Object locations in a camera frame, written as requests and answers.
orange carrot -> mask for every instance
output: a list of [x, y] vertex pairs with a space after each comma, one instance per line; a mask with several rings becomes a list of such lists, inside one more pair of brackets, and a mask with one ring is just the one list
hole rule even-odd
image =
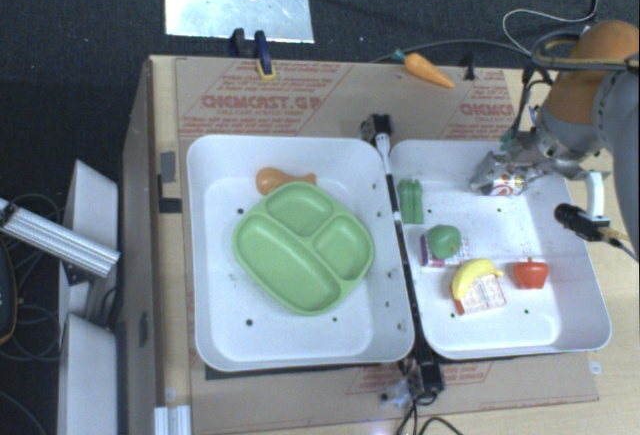
[[410, 53], [404, 59], [404, 67], [418, 78], [446, 88], [455, 88], [456, 84], [449, 76], [419, 53]]

black floor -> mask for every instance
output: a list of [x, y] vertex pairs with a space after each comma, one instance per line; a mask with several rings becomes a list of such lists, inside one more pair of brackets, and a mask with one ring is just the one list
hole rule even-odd
[[[442, 39], [507, 42], [502, 16], [517, 7], [567, 17], [586, 14], [591, 0], [310, 0], [316, 43], [272, 45], [279, 58], [368, 61]], [[164, 0], [0, 0], [0, 197], [37, 192], [64, 205], [76, 158], [118, 177], [118, 160], [144, 58], [151, 53], [225, 54], [215, 39], [169, 37]], [[599, 18], [638, 24], [638, 0], [600, 0]], [[512, 33], [525, 45], [559, 27], [518, 16]], [[480, 66], [521, 67], [526, 59], [482, 46], [429, 52], [457, 64], [473, 50]], [[34, 206], [46, 212], [46, 207]], [[25, 282], [25, 302], [56, 308], [57, 268], [43, 260]], [[46, 324], [21, 327], [22, 340], [43, 348]], [[12, 343], [3, 346], [11, 351]], [[57, 364], [0, 356], [0, 391], [18, 399], [55, 432]], [[0, 434], [33, 431], [25, 415], [0, 396]]]

cardboard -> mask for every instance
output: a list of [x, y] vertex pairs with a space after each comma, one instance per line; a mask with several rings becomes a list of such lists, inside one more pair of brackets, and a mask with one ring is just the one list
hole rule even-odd
[[[147, 185], [156, 183], [156, 170], [162, 173], [161, 188], [155, 192], [159, 211], [154, 212], [153, 203], [151, 207], [139, 206], [141, 210], [152, 210], [151, 237], [157, 249], [156, 255], [148, 255], [153, 260], [156, 298], [157, 332], [153, 337], [159, 372], [155, 375], [155, 405], [190, 404], [196, 434], [398, 419], [404, 411], [381, 406], [380, 402], [380, 391], [401, 377], [395, 364], [255, 375], [223, 375], [205, 368], [193, 345], [189, 213], [188, 204], [182, 201], [184, 157], [190, 143], [212, 132], [357, 137], [360, 123], [372, 113], [392, 116], [394, 141], [497, 139], [514, 116], [501, 70], [478, 70], [477, 81], [465, 82], [461, 68], [443, 68], [456, 81], [456, 88], [448, 90], [410, 76], [399, 65], [282, 61], [276, 63], [276, 68], [278, 78], [263, 83], [251, 60], [152, 57], [143, 77], [153, 76], [153, 88], [148, 92], [142, 89], [136, 101], [146, 102], [141, 97], [153, 101], [149, 127], [138, 126], [135, 131], [130, 130], [127, 138], [128, 142], [144, 138], [140, 130], [152, 135], [149, 145], [153, 163], [147, 170], [151, 174]], [[131, 158], [132, 144], [128, 152]], [[173, 174], [160, 166], [161, 155], [166, 153], [175, 155], [178, 167]], [[144, 174], [139, 166], [136, 170], [139, 175]], [[125, 207], [135, 194], [125, 192]], [[135, 217], [144, 219], [143, 214]], [[145, 230], [146, 235], [140, 234], [139, 229], [136, 232], [141, 238], [149, 237]], [[136, 280], [143, 279], [131, 277], [130, 284]], [[143, 367], [152, 366], [137, 357], [136, 362]], [[153, 382], [143, 392], [138, 389], [150, 378], [131, 365], [128, 373], [129, 404], [135, 402], [138, 407], [148, 408], [141, 399], [146, 397], [148, 401]], [[495, 410], [598, 398], [584, 353], [453, 363], [444, 365], [443, 373], [445, 391], [421, 413]], [[138, 385], [132, 384], [134, 375]], [[146, 416], [144, 408], [135, 414], [137, 419]]]

green divided plate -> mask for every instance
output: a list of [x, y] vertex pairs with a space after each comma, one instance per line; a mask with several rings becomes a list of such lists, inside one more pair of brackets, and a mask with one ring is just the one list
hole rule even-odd
[[335, 307], [364, 277], [373, 240], [331, 195], [291, 182], [244, 215], [233, 233], [233, 252], [276, 300], [313, 316]]

yellow banana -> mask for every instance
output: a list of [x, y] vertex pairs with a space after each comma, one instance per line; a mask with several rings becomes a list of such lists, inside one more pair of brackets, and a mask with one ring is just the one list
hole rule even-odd
[[504, 272], [496, 269], [489, 259], [470, 259], [462, 263], [453, 276], [453, 282], [451, 283], [453, 298], [460, 300], [467, 294], [473, 281], [485, 275], [502, 277]]

